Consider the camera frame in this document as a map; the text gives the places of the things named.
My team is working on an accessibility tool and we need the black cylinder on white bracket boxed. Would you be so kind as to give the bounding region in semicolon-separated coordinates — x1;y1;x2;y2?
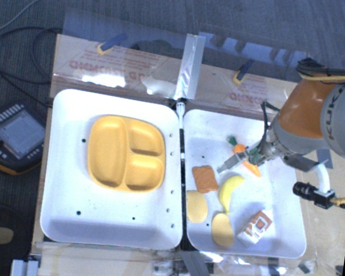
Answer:
290;158;341;211

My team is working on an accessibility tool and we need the brown square biscuit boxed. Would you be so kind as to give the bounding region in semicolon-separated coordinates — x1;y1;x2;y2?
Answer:
187;162;223;197

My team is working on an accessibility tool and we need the yellow banana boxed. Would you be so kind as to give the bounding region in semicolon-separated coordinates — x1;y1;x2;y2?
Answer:
215;172;247;217

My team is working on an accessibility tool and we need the orange carrot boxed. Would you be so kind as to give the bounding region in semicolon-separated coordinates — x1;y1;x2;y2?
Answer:
220;135;267;179

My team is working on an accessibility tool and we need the white and brown carton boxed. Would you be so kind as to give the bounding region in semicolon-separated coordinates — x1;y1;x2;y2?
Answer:
234;205;275;251

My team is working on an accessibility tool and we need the yellow divided plate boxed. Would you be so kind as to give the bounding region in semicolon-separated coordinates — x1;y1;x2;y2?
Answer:
81;111;173;198

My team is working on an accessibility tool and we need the brown cardboard board, red print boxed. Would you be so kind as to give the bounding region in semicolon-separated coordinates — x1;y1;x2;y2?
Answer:
25;33;345;276

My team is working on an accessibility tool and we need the white plastic tray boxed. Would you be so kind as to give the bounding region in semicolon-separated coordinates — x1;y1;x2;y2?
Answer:
32;85;203;261
163;106;325;268

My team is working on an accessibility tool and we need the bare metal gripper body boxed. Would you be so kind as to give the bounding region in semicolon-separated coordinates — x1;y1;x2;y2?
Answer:
245;137;285;170

